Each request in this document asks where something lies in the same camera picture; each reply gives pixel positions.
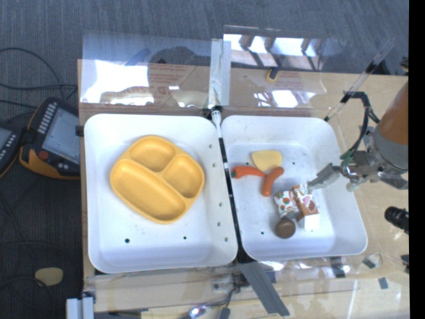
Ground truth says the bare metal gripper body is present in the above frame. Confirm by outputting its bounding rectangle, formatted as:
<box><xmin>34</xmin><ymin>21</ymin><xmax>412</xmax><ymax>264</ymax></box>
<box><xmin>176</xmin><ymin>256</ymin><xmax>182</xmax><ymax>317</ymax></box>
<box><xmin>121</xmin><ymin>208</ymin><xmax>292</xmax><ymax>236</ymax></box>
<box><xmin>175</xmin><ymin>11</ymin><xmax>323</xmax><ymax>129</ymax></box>
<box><xmin>339</xmin><ymin>150</ymin><xmax>383</xmax><ymax>183</ymax></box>

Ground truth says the brown and white carton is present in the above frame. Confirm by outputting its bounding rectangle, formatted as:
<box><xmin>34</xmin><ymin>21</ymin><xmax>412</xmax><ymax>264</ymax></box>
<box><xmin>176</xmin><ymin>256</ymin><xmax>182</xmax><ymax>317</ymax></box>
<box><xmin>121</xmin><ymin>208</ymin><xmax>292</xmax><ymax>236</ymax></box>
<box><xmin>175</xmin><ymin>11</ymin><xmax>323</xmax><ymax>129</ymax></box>
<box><xmin>291</xmin><ymin>183</ymin><xmax>322</xmax><ymax>233</ymax></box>

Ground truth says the white plastic tray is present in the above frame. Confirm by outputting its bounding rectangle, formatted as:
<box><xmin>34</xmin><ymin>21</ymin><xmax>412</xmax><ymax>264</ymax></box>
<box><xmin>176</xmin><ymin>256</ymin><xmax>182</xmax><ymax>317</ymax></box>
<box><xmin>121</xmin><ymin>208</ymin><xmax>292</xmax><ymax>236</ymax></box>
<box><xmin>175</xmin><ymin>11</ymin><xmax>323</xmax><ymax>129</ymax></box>
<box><xmin>220</xmin><ymin>114</ymin><xmax>369</xmax><ymax>263</ymax></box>
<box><xmin>83</xmin><ymin>112</ymin><xmax>239</xmax><ymax>274</ymax></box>

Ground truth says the white can with fruit print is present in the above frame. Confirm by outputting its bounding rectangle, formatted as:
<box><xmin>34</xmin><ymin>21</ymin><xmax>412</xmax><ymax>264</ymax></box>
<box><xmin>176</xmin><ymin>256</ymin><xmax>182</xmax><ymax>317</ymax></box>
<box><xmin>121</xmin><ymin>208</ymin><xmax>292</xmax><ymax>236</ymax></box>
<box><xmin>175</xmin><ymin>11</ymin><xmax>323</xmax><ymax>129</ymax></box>
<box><xmin>273</xmin><ymin>189</ymin><xmax>301</xmax><ymax>219</ymax></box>

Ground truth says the orange sausage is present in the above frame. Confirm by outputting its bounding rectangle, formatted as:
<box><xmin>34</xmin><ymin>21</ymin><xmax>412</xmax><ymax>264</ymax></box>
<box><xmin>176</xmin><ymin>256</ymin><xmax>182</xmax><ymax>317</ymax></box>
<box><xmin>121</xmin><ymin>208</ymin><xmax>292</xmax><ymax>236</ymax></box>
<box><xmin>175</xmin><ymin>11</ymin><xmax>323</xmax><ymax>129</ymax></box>
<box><xmin>260</xmin><ymin>165</ymin><xmax>286</xmax><ymax>198</ymax></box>

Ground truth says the brown round biscuit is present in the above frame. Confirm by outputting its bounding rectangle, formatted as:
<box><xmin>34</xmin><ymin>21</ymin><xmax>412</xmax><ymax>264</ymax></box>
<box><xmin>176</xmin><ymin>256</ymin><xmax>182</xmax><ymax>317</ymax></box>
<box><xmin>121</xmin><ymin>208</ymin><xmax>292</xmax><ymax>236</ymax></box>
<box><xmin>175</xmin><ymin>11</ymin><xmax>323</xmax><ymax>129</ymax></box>
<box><xmin>274</xmin><ymin>217</ymin><xmax>297</xmax><ymax>240</ymax></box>

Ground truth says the yellow pizza slice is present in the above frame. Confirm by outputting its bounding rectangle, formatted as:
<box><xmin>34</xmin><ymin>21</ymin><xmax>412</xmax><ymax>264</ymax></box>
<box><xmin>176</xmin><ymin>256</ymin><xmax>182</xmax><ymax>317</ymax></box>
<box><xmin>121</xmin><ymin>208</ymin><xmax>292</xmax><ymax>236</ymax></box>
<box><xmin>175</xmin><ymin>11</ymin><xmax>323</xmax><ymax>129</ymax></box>
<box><xmin>250</xmin><ymin>149</ymin><xmax>284</xmax><ymax>173</ymax></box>

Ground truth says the orange carrot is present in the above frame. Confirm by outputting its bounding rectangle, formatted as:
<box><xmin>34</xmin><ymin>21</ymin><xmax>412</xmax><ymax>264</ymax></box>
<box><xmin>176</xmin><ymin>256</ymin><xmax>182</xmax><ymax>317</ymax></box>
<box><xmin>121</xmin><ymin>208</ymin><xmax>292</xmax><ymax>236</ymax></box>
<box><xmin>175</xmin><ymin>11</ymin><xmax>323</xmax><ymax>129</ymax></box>
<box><xmin>230</xmin><ymin>165</ymin><xmax>267</xmax><ymax>180</ymax></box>

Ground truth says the yellow divided plate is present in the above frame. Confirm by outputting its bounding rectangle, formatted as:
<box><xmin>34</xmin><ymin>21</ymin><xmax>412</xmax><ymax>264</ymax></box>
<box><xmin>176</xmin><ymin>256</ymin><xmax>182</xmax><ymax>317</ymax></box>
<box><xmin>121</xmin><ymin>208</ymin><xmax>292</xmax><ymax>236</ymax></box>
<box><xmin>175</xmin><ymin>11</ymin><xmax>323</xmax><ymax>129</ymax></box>
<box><xmin>109</xmin><ymin>134</ymin><xmax>206</xmax><ymax>225</ymax></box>

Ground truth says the pale yellow flat piece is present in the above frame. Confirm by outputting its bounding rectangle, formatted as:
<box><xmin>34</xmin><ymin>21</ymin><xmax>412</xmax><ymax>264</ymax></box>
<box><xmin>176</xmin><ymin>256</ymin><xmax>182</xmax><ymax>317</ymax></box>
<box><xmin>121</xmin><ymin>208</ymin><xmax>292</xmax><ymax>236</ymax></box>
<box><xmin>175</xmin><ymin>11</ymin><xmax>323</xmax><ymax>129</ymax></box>
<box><xmin>34</xmin><ymin>266</ymin><xmax>64</xmax><ymax>287</ymax></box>

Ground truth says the black cylinder on white bracket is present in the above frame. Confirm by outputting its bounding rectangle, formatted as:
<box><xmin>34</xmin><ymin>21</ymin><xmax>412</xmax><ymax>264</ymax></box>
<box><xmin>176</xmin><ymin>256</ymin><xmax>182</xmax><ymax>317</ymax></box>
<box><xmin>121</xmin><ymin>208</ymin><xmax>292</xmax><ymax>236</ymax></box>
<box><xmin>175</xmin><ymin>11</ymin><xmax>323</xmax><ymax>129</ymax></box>
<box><xmin>384</xmin><ymin>205</ymin><xmax>410</xmax><ymax>235</ymax></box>

